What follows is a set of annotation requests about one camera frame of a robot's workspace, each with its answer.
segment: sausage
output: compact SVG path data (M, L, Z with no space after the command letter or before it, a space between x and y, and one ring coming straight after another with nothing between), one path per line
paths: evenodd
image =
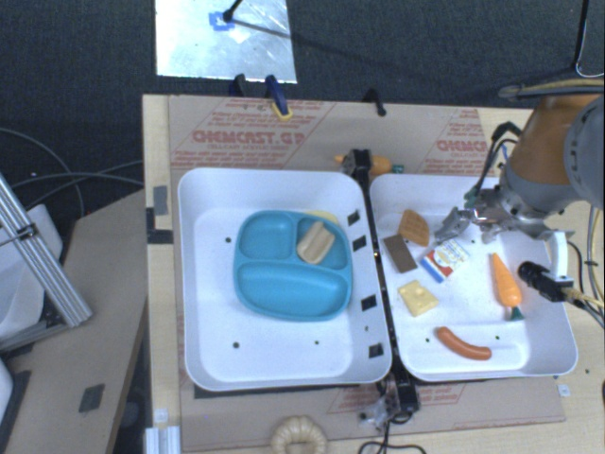
M486 360L492 357L492 350L487 346L474 346L458 338L446 326L437 329L437 338L450 350L470 359Z

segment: blue plate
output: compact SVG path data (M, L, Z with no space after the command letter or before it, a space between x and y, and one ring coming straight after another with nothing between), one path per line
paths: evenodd
M319 264L307 264L298 257L296 245L318 220L335 240ZM351 299L349 243L342 230L324 218L257 212L239 230L233 277L237 297L257 313L302 322L330 320Z

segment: orange carrot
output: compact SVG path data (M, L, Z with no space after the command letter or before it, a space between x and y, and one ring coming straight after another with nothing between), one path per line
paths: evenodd
M519 310L519 305L523 300L521 290L517 286L509 269L505 266L502 259L497 253L492 254L493 260L493 275L495 276L495 284L498 290L500 302L507 307L512 308L510 320L523 320L523 315Z

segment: yellow sponge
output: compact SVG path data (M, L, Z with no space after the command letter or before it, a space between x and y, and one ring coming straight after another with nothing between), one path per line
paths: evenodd
M439 304L439 300L433 296L431 291L421 286L418 281L412 281L397 290L404 298L407 309L414 317L420 316Z

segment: tape roll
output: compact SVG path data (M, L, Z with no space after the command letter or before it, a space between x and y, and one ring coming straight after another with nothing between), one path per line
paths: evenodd
M306 416L289 417L275 429L271 439L273 454L286 454L290 444L309 443L313 454L325 454L328 441L319 426Z

